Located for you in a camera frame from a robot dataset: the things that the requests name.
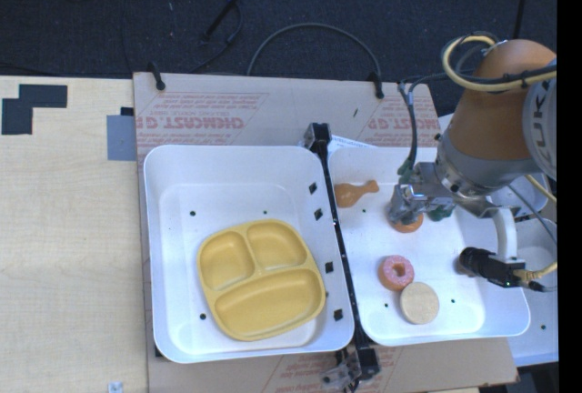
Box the orange round toy food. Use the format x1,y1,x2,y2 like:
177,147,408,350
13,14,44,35
390,212,425,234

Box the white plastic tray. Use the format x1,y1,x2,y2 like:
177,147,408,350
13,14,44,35
326,145,532,348
143,144,356,365

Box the white printed paper label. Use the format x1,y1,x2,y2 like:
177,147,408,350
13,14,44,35
326,134,379,152

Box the black block with wires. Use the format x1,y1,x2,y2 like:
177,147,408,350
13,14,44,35
354,347,379,381
303,122,331,152

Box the yellow divided plate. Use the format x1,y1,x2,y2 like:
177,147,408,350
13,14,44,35
196,218,327,343

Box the brown cardboard board red print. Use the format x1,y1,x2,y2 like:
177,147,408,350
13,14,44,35
131,71,521,393

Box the black cylinder on white bracket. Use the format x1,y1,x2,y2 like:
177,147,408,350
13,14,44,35
457,205,528,288

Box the pink sugared doughnut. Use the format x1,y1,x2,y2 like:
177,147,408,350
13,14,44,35
377,255,416,292

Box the orange toy chicken drumstick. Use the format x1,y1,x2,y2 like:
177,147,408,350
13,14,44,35
334,179,380,209

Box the beige round biscuit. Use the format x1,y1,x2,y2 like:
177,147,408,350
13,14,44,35
399,281,441,326

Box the thin black rod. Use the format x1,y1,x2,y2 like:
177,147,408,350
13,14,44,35
316,140,370,366

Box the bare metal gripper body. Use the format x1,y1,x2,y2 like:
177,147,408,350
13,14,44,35
415,161,492,217

